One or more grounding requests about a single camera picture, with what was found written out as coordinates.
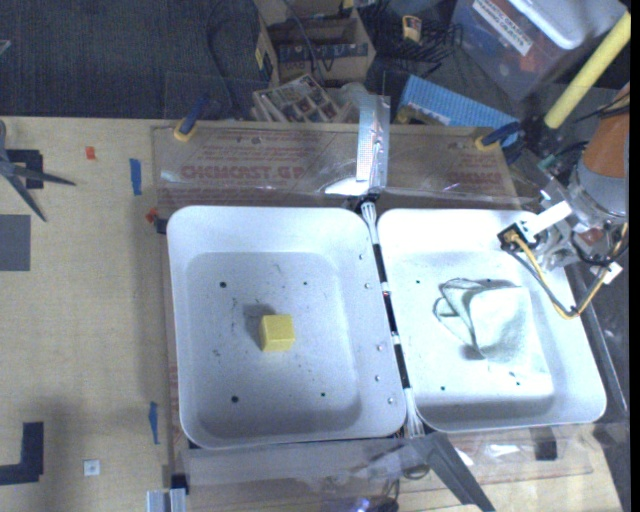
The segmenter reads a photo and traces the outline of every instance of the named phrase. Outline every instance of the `yellow cube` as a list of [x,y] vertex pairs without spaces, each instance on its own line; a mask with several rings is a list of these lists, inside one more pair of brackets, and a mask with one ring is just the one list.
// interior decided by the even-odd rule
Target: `yellow cube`
[[260,320],[260,348],[263,352],[285,352],[296,341],[291,315],[264,315]]

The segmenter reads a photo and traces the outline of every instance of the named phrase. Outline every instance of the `white tray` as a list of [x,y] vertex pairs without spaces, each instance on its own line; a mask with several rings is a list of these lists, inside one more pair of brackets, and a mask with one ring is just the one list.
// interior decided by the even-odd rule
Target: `white tray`
[[[340,209],[206,207],[171,216],[180,420],[204,448],[383,437],[406,406],[369,234]],[[263,353],[258,322],[296,341]]]
[[[564,320],[533,277],[500,250],[497,233],[528,212],[391,210],[380,243],[407,371],[418,409],[447,432],[590,423],[606,395],[580,319]],[[508,280],[531,294],[550,375],[491,373],[434,316],[439,286],[454,278]],[[563,269],[548,276],[556,296],[575,304]]]

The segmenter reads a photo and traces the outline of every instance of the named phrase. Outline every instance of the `gray square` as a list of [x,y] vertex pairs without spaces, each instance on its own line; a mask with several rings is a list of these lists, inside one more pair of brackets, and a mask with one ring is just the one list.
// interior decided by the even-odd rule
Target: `gray square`
[[0,271],[31,269],[31,216],[0,215]]

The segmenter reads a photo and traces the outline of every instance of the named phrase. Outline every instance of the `wooden surface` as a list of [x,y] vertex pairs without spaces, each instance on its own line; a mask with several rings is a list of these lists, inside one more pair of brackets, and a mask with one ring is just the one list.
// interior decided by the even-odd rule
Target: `wooden surface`
[[[40,150],[46,170],[77,187],[33,192],[48,222],[31,217],[31,270],[0,273],[0,464],[18,462],[23,422],[45,427],[44,475],[36,484],[0,487],[0,510],[144,510],[146,491],[167,484],[170,457],[160,242],[144,220],[155,204],[151,126],[163,123],[4,121],[7,147]],[[86,146],[96,160],[86,158]],[[130,158],[142,162],[139,196]],[[4,180],[0,213],[30,214]],[[159,406],[159,445],[149,426],[151,401]],[[585,453],[582,474],[483,488],[501,511],[620,510],[597,443],[585,441]],[[99,459],[101,474],[83,476],[84,459]],[[190,510],[216,510],[196,498]],[[402,494],[400,503],[413,511],[456,502],[441,489]]]

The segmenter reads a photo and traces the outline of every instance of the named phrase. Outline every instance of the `yellow pole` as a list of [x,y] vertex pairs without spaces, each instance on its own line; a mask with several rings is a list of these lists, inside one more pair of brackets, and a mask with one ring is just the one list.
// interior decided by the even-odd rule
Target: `yellow pole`
[[544,122],[549,128],[556,129],[564,123],[565,119],[630,39],[631,14],[627,11],[602,40],[600,46],[593,52],[593,55],[582,66],[580,72],[547,113]]

